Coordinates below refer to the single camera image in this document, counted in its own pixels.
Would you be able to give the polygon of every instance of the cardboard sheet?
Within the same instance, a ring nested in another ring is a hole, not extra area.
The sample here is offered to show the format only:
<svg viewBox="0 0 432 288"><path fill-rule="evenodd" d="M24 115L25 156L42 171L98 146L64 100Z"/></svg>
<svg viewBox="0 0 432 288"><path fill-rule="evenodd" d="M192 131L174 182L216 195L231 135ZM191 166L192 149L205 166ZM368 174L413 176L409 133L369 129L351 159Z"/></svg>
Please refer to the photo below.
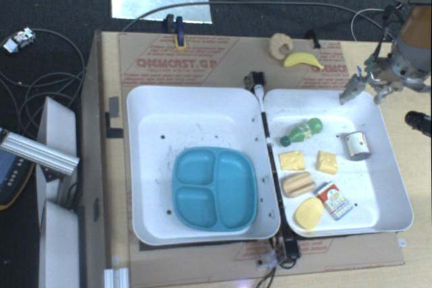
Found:
<svg viewBox="0 0 432 288"><path fill-rule="evenodd" d="M241 87L251 71L264 71L266 89L343 89L348 70L338 42L322 41L313 49L307 40L295 40L293 51L317 56L325 69L308 65L284 68L270 57L268 38L188 36L188 48L179 52L173 35L119 34L121 99L126 189L129 220L129 253L132 287L164 287L259 278L267 273L257 260L271 249L267 240L180 247L153 247L140 244L132 229L130 164L126 97L135 86L233 86ZM291 270L276 275L293 275L378 266L401 265L404 260L395 233L300 241L301 259Z"/></svg>

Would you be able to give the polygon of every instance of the black bracket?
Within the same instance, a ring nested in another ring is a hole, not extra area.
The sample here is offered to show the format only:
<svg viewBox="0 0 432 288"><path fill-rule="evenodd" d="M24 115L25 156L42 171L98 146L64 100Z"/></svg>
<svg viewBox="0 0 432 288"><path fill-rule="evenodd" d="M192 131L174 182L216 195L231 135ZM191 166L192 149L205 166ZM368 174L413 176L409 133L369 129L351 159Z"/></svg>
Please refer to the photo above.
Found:
<svg viewBox="0 0 432 288"><path fill-rule="evenodd" d="M319 43L317 33L313 29L308 30L306 32L306 34L303 36L303 38L305 40L308 40L311 38L313 40L313 48L316 48L316 49L321 48L321 44Z"/></svg>
<svg viewBox="0 0 432 288"><path fill-rule="evenodd" d="M265 85L265 75L263 72L250 72L245 78L244 78L244 87L245 89L254 92L255 86L262 86ZM269 124L267 122L267 115L265 111L261 110L261 117L263 119L263 126L264 126L264 133L266 139L270 138L270 131L269 131ZM282 238L283 238L283 248L285 249L285 255L286 260L284 261L286 268L292 267L292 265L295 264L297 259L299 259L300 255L300 248L298 246L297 237L294 234L294 232L291 230L290 226L288 225L288 221L286 219L285 214L285 208L284 208L284 201L282 199L282 192L279 186L279 177L277 176L277 169L275 164L275 157L273 154L273 147L271 143L267 143L267 150L269 153L270 158L270 165L271 165L271 172L273 176L273 183L275 185L275 191L276 191L276 198L277 198L277 205L279 208L279 214L281 217L281 227L279 229Z"/></svg>
<svg viewBox="0 0 432 288"><path fill-rule="evenodd" d="M109 112L105 112L105 128L107 138L123 138L123 129L111 127Z"/></svg>

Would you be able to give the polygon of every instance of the toy bottle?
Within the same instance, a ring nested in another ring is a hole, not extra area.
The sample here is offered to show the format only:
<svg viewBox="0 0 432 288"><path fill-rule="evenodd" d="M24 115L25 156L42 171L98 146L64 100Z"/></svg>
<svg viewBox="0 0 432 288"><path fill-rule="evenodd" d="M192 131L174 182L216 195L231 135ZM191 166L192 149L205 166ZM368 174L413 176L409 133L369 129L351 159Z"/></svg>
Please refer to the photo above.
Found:
<svg viewBox="0 0 432 288"><path fill-rule="evenodd" d="M323 129L323 123L318 118L312 118L306 123L295 127L288 136L281 138L282 146L289 146L294 142L303 142L313 134L318 134Z"/></svg>

